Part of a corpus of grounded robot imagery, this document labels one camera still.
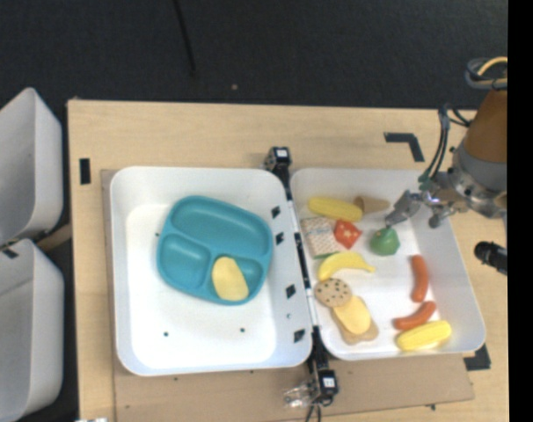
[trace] yellow banana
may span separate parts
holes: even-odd
[[[403,331],[396,338],[396,343],[401,350],[409,352],[434,346],[436,343],[448,339],[451,334],[452,327],[446,320],[435,320]]]
[[[362,210],[347,201],[330,197],[311,197],[308,209],[317,215],[324,215],[330,219],[358,222],[362,218]]]
[[[324,259],[318,269],[318,278],[321,281],[327,280],[340,269],[363,269],[368,272],[376,270],[375,267],[366,263],[360,253],[340,251]]]

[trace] toy cookie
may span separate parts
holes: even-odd
[[[353,292],[348,284],[336,278],[320,281],[314,288],[318,301],[328,308],[344,305],[353,297]]]

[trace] blue divided tray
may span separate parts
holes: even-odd
[[[172,287],[224,305],[249,302],[260,291],[273,253],[273,235],[257,215],[203,196],[179,200],[167,215],[157,247],[157,269]],[[221,299],[212,282],[215,261],[235,259],[249,295]]]

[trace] wooden table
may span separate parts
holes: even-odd
[[[384,134],[414,134],[428,161],[439,138],[436,111],[73,99],[68,123],[80,417],[303,420],[305,410],[285,409],[281,400],[283,389],[304,376],[303,367],[152,379],[120,365],[112,338],[102,172],[129,165],[255,168],[273,146],[290,148],[295,169],[422,171],[427,163],[414,162],[406,143],[387,142]],[[463,136],[464,128],[454,126],[450,144]],[[473,256],[479,241],[505,245],[505,231],[499,220],[474,213],[456,215],[451,223],[486,322],[492,367],[467,373],[461,355],[334,361],[342,391],[324,408],[324,419],[508,420],[507,277]]]

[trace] white plastic container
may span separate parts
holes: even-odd
[[[310,313],[277,177],[262,170],[131,167],[113,176],[109,194],[115,341],[127,369],[171,375],[290,367],[307,359]],[[191,195],[251,211],[284,239],[274,243],[266,281],[248,303],[208,302],[159,275],[159,230],[173,204]]]
[[[63,278],[24,239],[0,251],[0,422],[48,406],[62,386]]]
[[[342,360],[371,360],[412,354],[467,353],[481,347],[485,326],[456,239],[445,221],[439,229],[427,224],[422,207],[410,221],[395,227],[401,247],[392,257],[378,257],[367,243],[383,227],[391,210],[364,215],[363,234],[354,250],[376,267],[375,273],[343,269],[345,280],[368,304],[380,334],[372,341],[349,345],[340,336],[329,309],[305,293],[294,232],[298,218],[311,216],[309,197],[324,195],[352,201],[357,195],[395,202],[417,184],[416,171],[306,169],[292,175],[294,205],[281,182],[268,171],[130,167],[110,180],[107,194],[109,240],[113,261],[115,342],[122,364],[137,375],[290,367],[308,358],[310,333],[318,324],[327,350]],[[159,230],[173,204],[190,195],[223,200],[259,215],[273,234],[286,240],[274,249],[274,261],[257,298],[226,307],[185,295],[167,285],[156,264]],[[273,219],[274,207],[280,213]],[[317,283],[320,260],[307,246],[304,253],[310,282]],[[432,271],[427,298],[438,310],[433,319],[447,319],[453,329],[440,348],[402,353],[394,342],[394,317],[413,313],[409,294],[413,273],[409,257],[421,253]],[[296,293],[288,298],[286,290]]]
[[[25,89],[0,110],[0,422],[50,405],[62,386],[63,278],[29,239],[61,216],[62,168],[62,127]]]
[[[353,293],[366,302],[378,325],[378,337],[355,345],[347,344],[332,320],[330,310],[319,302],[315,305],[324,345],[342,360],[470,353],[485,342],[485,324],[448,219],[440,227],[431,229],[428,225],[431,211],[422,206],[414,217],[393,227],[400,241],[399,250],[394,255],[379,256],[369,247],[374,233],[385,227],[384,217],[393,209],[393,203],[405,190],[416,189],[419,175],[417,171],[303,169],[292,176],[291,188],[300,219],[314,215],[307,208],[308,199],[314,196],[352,202],[361,195],[387,200],[391,204],[386,210],[365,214],[356,223],[362,234],[351,250],[359,252],[376,271],[342,269],[333,275],[345,281]],[[314,259],[307,245],[304,253],[311,285],[315,287],[322,260]],[[433,300],[437,305],[431,320],[447,320],[452,327],[452,336],[440,348],[403,353],[396,346],[398,331],[391,322],[395,317],[412,314],[420,305],[410,297],[414,283],[410,257],[414,254],[421,254],[427,263],[427,300]]]
[[[62,189],[62,126],[34,89],[24,89],[0,110],[0,246],[52,229]]]

